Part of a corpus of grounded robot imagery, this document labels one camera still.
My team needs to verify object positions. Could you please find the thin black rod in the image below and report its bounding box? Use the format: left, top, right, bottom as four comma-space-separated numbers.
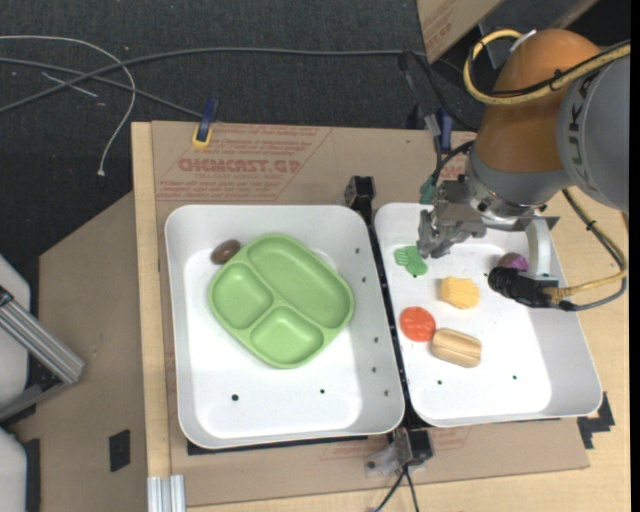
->
366, 223, 412, 432

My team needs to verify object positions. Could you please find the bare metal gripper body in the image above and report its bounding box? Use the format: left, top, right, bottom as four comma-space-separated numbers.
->
431, 178, 535, 242

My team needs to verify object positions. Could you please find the green ridged toy vegetable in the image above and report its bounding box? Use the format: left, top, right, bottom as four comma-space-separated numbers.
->
393, 244, 429, 277

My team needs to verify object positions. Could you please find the brown cardboard board red print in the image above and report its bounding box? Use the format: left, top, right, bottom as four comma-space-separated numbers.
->
149, 119, 592, 507

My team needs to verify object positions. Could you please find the tan toy bread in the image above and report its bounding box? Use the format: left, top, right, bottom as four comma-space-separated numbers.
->
430, 327, 483, 369

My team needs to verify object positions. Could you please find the orange round toy slice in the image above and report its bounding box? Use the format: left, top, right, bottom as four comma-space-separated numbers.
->
399, 305, 437, 344

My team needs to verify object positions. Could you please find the white plastic tray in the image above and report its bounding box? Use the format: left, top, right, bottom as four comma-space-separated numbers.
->
163, 203, 407, 451
373, 201, 604, 428

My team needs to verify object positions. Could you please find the brown doughnut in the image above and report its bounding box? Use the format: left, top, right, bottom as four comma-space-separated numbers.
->
209, 238, 243, 266

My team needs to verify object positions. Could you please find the black cylinder on white bracket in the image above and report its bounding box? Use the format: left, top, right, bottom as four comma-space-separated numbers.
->
487, 218, 560, 308

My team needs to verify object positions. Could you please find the green divided plate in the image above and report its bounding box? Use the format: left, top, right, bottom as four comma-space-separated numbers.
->
207, 232, 356, 371

